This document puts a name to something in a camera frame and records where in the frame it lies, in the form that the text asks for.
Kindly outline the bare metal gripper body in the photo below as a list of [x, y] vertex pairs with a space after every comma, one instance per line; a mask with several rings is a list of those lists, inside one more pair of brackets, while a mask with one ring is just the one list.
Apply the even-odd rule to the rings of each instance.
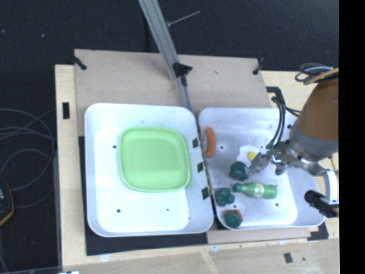
[[322, 176], [327, 169], [319, 164], [319, 160], [308, 154], [297, 142], [287, 140], [279, 142], [272, 149], [270, 162], [275, 165], [277, 161], [291, 162], [289, 168], [299, 168], [312, 176]]

